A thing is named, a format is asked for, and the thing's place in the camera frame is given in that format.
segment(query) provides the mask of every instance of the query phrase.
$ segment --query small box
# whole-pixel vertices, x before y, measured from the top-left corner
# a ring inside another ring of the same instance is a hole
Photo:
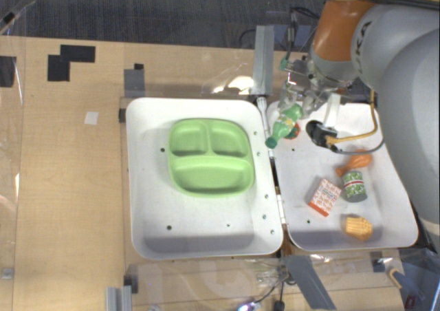
[[[326,217],[329,215],[340,194],[341,189],[330,183],[327,179],[322,179],[309,202],[309,206]]]

